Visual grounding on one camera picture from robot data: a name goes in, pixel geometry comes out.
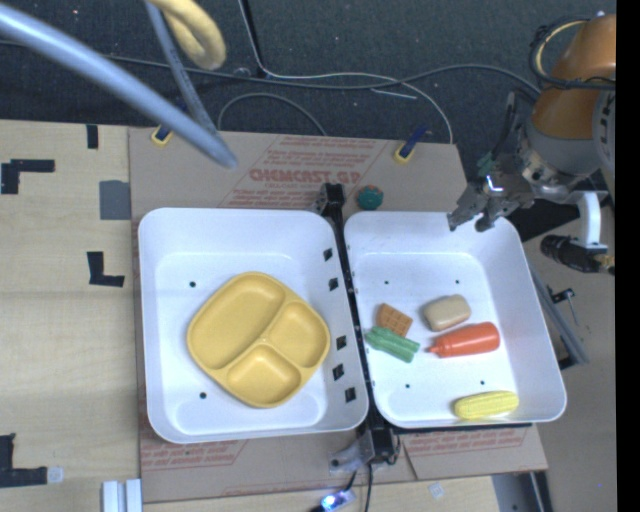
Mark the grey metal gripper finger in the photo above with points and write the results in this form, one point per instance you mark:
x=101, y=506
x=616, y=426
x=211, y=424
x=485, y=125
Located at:
x=462, y=210
x=492, y=215

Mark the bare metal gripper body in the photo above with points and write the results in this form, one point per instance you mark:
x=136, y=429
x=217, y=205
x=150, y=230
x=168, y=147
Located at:
x=510, y=189

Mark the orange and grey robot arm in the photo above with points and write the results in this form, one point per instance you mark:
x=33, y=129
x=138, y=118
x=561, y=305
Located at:
x=575, y=100

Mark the white plastic tray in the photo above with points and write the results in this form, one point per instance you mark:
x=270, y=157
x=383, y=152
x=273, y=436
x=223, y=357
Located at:
x=175, y=250
x=425, y=250

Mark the green and orange round toy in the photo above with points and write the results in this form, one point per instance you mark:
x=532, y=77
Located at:
x=370, y=198

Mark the beige toy bread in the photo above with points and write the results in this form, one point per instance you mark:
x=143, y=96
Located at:
x=447, y=312

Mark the orange toy waffle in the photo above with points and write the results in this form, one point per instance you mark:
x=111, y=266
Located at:
x=395, y=317

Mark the orange toy sauce bottle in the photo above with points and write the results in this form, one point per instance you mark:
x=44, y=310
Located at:
x=470, y=340

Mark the green toy asparagus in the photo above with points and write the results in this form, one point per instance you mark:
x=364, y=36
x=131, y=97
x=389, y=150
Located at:
x=395, y=345

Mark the yellow toy corn cob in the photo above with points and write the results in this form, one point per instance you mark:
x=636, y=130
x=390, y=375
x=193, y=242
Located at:
x=485, y=405

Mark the yellow divided plate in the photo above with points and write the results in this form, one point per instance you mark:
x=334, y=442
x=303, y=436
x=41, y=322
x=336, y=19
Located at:
x=235, y=320

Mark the brown cardboard board red print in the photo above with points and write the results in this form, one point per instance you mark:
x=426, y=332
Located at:
x=200, y=175

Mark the black cylinder on white bracket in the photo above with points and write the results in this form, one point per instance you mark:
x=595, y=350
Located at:
x=592, y=220

